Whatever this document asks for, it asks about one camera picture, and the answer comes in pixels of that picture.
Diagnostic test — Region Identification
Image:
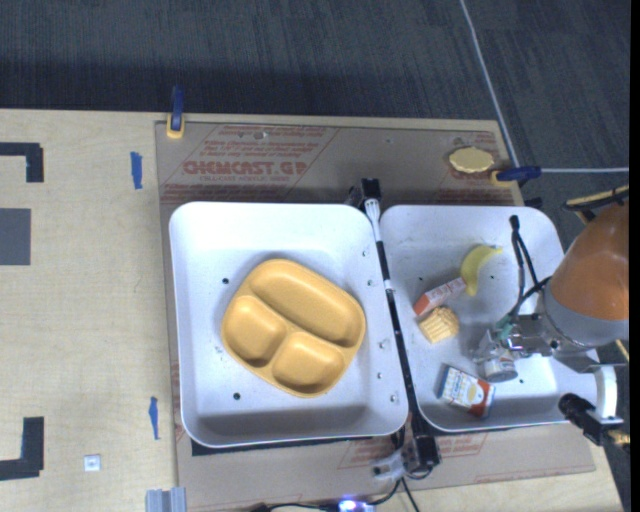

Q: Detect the yellow round biscuit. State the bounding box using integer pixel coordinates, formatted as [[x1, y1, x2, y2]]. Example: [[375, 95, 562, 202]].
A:
[[448, 146, 497, 175]]

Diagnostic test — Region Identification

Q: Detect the black cylinder on white bracket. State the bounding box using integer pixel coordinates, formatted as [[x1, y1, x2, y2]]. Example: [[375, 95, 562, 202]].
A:
[[558, 364, 626, 446]]

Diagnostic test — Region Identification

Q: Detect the yellow divided plate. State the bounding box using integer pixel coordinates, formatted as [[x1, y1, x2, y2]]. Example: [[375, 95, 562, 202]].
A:
[[220, 258, 368, 399]]

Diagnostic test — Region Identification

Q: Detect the small orange and white carton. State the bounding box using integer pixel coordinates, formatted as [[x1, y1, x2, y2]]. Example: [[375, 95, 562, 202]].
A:
[[412, 277, 469, 318]]

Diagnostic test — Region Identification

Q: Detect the white and orange juice carton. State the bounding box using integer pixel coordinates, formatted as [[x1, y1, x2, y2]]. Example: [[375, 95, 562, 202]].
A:
[[437, 364, 497, 419]]

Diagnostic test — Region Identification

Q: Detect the white plastic tray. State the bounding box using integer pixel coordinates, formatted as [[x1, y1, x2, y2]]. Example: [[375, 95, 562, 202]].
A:
[[168, 201, 410, 448], [379, 203, 602, 434]]

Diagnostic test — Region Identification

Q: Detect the black block with thin wires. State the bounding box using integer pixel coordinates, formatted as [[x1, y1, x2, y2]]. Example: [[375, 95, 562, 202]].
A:
[[344, 178, 384, 209], [402, 431, 442, 472]]

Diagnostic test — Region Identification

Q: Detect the yellow banana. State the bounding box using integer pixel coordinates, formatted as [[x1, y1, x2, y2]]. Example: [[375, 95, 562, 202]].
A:
[[459, 244, 504, 298]]

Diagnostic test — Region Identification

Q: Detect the brown cardboard board red print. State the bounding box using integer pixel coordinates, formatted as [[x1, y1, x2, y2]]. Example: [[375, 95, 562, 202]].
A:
[[153, 119, 597, 502]]

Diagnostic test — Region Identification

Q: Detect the thin black and white rod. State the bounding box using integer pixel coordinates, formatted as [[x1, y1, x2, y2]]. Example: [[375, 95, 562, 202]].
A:
[[364, 198, 427, 437]]

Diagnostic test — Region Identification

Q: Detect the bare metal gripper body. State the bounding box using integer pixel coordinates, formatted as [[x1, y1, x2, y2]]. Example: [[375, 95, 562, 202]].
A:
[[505, 313, 602, 374]]

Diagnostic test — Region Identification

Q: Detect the small white can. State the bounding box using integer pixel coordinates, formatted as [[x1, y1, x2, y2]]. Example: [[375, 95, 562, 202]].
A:
[[481, 350, 519, 384]]

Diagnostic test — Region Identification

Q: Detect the yellow corn cob piece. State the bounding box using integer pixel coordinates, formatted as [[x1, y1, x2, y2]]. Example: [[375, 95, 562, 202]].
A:
[[418, 306, 461, 345]]

